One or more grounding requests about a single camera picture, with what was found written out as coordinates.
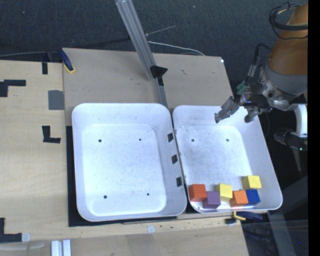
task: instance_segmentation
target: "white tray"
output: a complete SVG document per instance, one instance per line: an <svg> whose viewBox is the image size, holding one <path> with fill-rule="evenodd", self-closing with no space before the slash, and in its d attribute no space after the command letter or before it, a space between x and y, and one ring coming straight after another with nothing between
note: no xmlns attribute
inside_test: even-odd
<svg viewBox="0 0 320 256"><path fill-rule="evenodd" d="M205 184L212 191L219 183L242 190L242 178L260 176L258 190L261 202L244 206L242 211L278 209L283 201L279 183L270 159L259 118L245 123L248 114L243 107L231 117L215 122L220 106L181 105L173 110L173 126L187 186ZM217 209L204 209L202 202L190 202L200 213L239 210L222 202Z"/></svg>
<svg viewBox="0 0 320 256"><path fill-rule="evenodd" d="M76 203L91 222L177 216L187 206L169 110L83 103L72 112Z"/></svg>

